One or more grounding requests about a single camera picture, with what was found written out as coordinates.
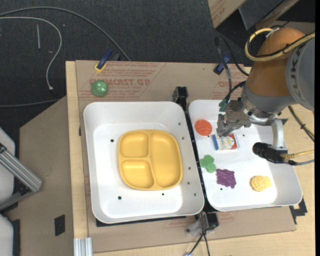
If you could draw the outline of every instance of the purple shape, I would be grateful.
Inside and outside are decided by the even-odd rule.
[[[234,189],[237,184],[235,172],[227,169],[216,169],[216,183]]]

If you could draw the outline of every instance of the dark background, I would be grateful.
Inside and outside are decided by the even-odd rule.
[[[237,10],[214,29],[207,0],[0,0],[0,127],[11,137],[54,102],[11,105],[54,101],[66,95],[65,61],[99,60],[107,49],[113,50],[111,57],[120,53],[100,30],[69,12],[44,8],[1,15],[38,6],[86,17],[106,31],[132,61],[220,63],[214,41],[223,36],[238,63],[252,65],[244,45],[254,26],[246,29]],[[315,16],[316,0],[300,0],[278,20],[314,23]],[[1,17],[41,18],[60,30],[62,47],[48,73],[54,94],[48,88],[46,71],[59,47],[57,31],[43,21]],[[121,54],[120,60],[126,57]]]

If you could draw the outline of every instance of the yellow shape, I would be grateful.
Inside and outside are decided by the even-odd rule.
[[[162,130],[133,130],[118,143],[122,180],[137,190],[164,190],[178,185],[183,176],[177,140]]]
[[[253,190],[261,192],[271,187],[272,183],[268,176],[258,175],[251,178],[250,185]]]

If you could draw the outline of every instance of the green ball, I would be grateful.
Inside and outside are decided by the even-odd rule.
[[[96,80],[92,84],[92,89],[91,89],[93,95],[97,97],[104,97],[106,96],[108,92],[108,85],[105,81],[102,80]]]

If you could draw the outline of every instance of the red circle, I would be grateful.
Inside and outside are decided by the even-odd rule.
[[[200,119],[195,122],[194,124],[195,130],[198,134],[202,136],[208,136],[212,132],[212,126],[211,124],[204,119]]]

